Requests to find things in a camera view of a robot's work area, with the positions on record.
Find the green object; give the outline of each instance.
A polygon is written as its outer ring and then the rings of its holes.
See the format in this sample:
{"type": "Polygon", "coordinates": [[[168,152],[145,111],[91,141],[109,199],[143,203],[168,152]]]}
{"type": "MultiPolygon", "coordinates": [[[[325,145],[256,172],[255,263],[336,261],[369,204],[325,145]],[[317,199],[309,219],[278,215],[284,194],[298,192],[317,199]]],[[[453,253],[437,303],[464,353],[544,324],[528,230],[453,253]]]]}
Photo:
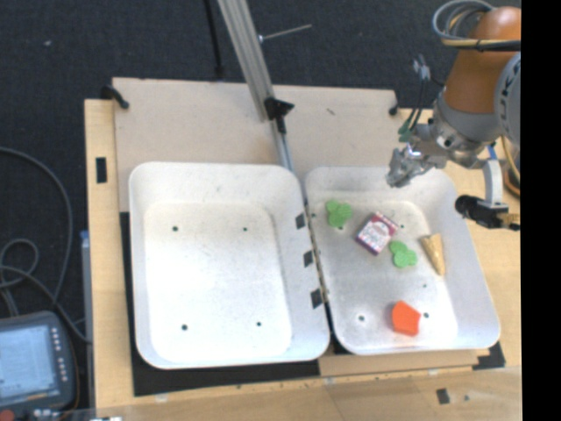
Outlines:
{"type": "Polygon", "coordinates": [[[389,250],[394,254],[394,265],[398,268],[405,268],[416,265],[417,254],[412,249],[407,248],[403,242],[393,240],[389,243],[389,250]]]}
{"type": "Polygon", "coordinates": [[[327,222],[334,228],[342,228],[344,223],[352,217],[352,208],[347,203],[330,200],[325,204],[328,217],[327,222]]]}

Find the screen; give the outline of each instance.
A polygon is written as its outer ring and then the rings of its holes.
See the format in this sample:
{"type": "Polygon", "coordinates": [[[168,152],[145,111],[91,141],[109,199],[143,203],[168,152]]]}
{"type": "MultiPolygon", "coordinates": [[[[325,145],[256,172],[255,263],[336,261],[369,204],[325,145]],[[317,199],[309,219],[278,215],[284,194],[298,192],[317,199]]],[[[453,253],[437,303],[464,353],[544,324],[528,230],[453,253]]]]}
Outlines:
{"type": "Polygon", "coordinates": [[[0,406],[59,393],[49,327],[0,332],[0,406]]]}

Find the black floor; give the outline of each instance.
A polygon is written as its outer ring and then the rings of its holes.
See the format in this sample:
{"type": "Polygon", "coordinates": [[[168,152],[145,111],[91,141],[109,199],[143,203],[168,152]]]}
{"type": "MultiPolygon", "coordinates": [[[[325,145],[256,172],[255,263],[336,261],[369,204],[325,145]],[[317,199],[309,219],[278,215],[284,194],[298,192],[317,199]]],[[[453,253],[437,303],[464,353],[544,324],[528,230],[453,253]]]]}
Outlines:
{"type": "MultiPolygon", "coordinates": [[[[431,31],[430,20],[450,0],[248,0],[259,33],[312,24],[306,31],[267,40],[264,53],[274,84],[394,89],[402,106],[416,104],[412,60],[423,54],[443,80],[455,53],[431,31]]],[[[486,0],[522,6],[522,0],[486,0]]],[[[217,8],[224,79],[242,81],[217,8]]],[[[13,239],[39,250],[33,275],[55,291],[64,268],[67,210],[72,247],[60,303],[78,327],[84,316],[80,233],[87,230],[83,101],[100,96],[114,76],[214,80],[215,55],[203,0],[0,0],[0,249],[13,239]]],[[[438,92],[433,86],[424,106],[438,92]]],[[[18,244],[4,264],[27,269],[32,249],[18,244]]],[[[50,309],[30,282],[12,292],[20,313],[50,309]]],[[[10,315],[0,299],[0,318],[10,315]]],[[[85,348],[73,337],[85,380],[85,348]]],[[[87,395],[81,407],[89,404],[87,395]]]]}

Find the empty white tray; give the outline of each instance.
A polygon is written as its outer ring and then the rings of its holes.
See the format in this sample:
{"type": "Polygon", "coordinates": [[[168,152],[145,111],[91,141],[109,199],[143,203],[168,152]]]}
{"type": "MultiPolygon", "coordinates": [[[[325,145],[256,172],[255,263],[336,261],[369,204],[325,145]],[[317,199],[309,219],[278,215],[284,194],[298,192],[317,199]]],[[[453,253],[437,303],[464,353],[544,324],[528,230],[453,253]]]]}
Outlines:
{"type": "Polygon", "coordinates": [[[453,182],[432,170],[392,189],[386,172],[386,167],[318,168],[306,179],[310,229],[337,339],[355,354],[492,346],[499,320],[466,222],[454,209],[453,182]],[[325,204],[332,199],[352,207],[343,229],[328,224],[325,204]],[[387,247],[376,256],[355,241],[375,211],[397,223],[394,239],[416,252],[415,266],[397,268],[387,247]],[[419,242],[437,232],[444,243],[444,276],[435,272],[419,242]],[[423,314],[415,336],[394,332],[390,314],[399,300],[423,314]]]}
{"type": "Polygon", "coordinates": [[[129,192],[136,341],[148,363],[250,365],[325,351],[330,332],[293,174],[147,162],[132,171],[129,192]]]}

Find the orange-red block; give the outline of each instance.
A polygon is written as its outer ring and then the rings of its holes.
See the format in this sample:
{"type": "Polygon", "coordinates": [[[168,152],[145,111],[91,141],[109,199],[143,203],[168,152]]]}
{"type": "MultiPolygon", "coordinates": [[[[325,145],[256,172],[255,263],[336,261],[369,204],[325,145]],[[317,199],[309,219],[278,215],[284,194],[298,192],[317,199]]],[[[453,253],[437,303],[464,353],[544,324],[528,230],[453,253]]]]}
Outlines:
{"type": "Polygon", "coordinates": [[[398,301],[392,309],[392,323],[394,331],[406,335],[419,333],[419,319],[421,314],[409,304],[398,301]]]}

